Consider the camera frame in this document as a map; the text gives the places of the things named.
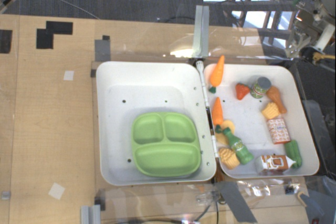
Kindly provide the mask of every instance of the toy can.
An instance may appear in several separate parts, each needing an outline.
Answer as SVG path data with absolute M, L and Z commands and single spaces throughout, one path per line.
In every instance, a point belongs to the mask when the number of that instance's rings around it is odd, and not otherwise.
M 268 78 L 260 77 L 251 87 L 251 95 L 257 99 L 262 98 L 271 86 L 272 84 Z

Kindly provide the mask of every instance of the green pickle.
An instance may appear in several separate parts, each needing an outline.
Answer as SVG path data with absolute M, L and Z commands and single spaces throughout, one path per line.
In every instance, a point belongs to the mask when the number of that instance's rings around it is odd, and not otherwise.
M 248 151 L 241 139 L 232 134 L 230 128 L 225 128 L 223 133 L 229 139 L 229 146 L 236 153 L 241 164 L 247 164 L 254 159 L 254 156 Z
M 285 144 L 286 155 L 291 158 L 295 163 L 291 168 L 299 168 L 302 165 L 302 158 L 299 151 L 298 142 L 292 140 Z

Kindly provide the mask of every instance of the white tray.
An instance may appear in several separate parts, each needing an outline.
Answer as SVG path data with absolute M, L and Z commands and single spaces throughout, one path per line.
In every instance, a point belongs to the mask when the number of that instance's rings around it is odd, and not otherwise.
M 194 67 L 183 63 L 105 62 L 97 70 L 97 91 L 100 166 L 107 182 L 124 186 L 205 181 L 213 177 L 214 149 L 202 85 Z M 136 168 L 132 160 L 132 123 L 142 113 L 158 111 L 183 113 L 193 120 L 202 152 L 196 172 L 159 178 L 146 176 Z
M 209 65 L 204 70 L 207 86 L 209 86 L 209 77 L 214 67 L 215 64 Z M 302 166 L 300 168 L 289 169 L 283 175 L 275 175 L 274 177 L 308 176 L 315 174 L 319 169 L 319 159 L 295 81 L 287 69 L 278 66 L 226 64 L 224 66 L 222 84 L 217 87 L 216 93 L 212 94 L 207 91 L 211 108 L 216 97 L 219 97 L 222 100 L 224 119 L 233 121 L 236 126 L 235 135 L 241 138 L 255 157 L 260 155 L 285 154 L 284 145 L 274 145 L 272 143 L 266 119 L 261 113 L 262 109 L 270 102 L 270 99 L 267 96 L 262 99 L 255 99 L 250 94 L 246 95 L 241 101 L 236 98 L 235 86 L 237 83 L 240 82 L 250 86 L 258 77 L 262 76 L 267 77 L 272 85 L 280 90 L 281 99 L 288 111 L 282 117 L 291 139 L 298 142 L 302 156 Z M 224 147 L 221 143 L 217 143 L 217 146 L 218 148 Z M 265 177 L 257 174 L 254 160 L 246 165 L 239 165 L 233 170 L 227 169 L 222 163 L 221 166 L 223 171 L 233 178 Z

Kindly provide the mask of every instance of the white paper square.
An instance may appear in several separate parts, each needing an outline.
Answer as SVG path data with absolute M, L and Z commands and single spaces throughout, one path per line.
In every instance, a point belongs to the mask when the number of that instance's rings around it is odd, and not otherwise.
M 74 71 L 65 71 L 63 80 L 73 80 Z
M 60 200 L 64 193 L 64 190 L 65 190 L 64 187 L 58 185 L 57 183 L 54 183 L 48 194 L 54 197 L 55 199 Z

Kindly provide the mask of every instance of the green bottle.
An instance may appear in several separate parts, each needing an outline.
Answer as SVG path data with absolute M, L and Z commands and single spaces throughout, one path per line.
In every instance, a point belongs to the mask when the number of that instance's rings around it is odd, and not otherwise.
M 253 160 L 253 155 L 248 151 L 247 147 L 242 143 L 241 139 L 234 136 L 230 128 L 225 128 L 223 133 L 229 139 L 229 146 L 236 153 L 241 164 L 247 164 Z

